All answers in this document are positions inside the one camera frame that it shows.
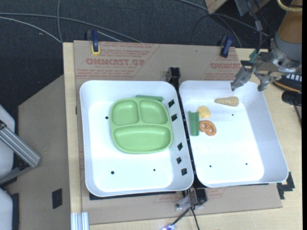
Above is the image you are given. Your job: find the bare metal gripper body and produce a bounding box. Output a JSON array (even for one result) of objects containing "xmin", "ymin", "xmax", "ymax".
[{"xmin": 251, "ymin": 51, "xmax": 302, "ymax": 78}]

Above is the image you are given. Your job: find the green divided plate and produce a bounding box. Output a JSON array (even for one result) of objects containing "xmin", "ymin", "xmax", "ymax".
[{"xmin": 109, "ymin": 97, "xmax": 174, "ymax": 155}]

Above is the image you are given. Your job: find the yellow toy pasta piece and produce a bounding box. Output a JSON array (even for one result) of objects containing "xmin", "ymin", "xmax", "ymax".
[{"xmin": 196, "ymin": 105, "xmax": 212, "ymax": 119}]

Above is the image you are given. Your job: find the thin black rod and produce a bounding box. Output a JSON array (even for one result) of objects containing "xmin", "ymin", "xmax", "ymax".
[{"xmin": 175, "ymin": 80, "xmax": 198, "ymax": 190}]

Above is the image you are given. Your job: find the brown cardboard board red print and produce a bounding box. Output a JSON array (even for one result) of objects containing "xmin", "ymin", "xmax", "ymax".
[{"xmin": 73, "ymin": 40, "xmax": 283, "ymax": 225}]

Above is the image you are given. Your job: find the green toy celery stick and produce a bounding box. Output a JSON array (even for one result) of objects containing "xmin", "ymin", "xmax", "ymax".
[{"xmin": 188, "ymin": 110, "xmax": 201, "ymax": 137}]

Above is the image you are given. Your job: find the beige toy ice cream cone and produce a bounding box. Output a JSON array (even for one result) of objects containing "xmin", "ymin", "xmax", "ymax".
[{"xmin": 214, "ymin": 96, "xmax": 239, "ymax": 107}]

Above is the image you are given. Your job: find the white plastic tray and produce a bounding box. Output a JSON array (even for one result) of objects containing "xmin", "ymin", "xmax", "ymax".
[
  {"xmin": 79, "ymin": 80, "xmax": 195, "ymax": 197},
  {"xmin": 178, "ymin": 80, "xmax": 289, "ymax": 188}
]

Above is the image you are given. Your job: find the black block with thin wires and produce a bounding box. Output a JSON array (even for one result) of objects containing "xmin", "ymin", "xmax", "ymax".
[
  {"xmin": 165, "ymin": 67, "xmax": 181, "ymax": 84},
  {"xmin": 174, "ymin": 188, "xmax": 207, "ymax": 212}
]

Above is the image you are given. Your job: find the orange toy pretzel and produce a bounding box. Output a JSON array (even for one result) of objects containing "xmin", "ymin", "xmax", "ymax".
[{"xmin": 198, "ymin": 120, "xmax": 217, "ymax": 137}]

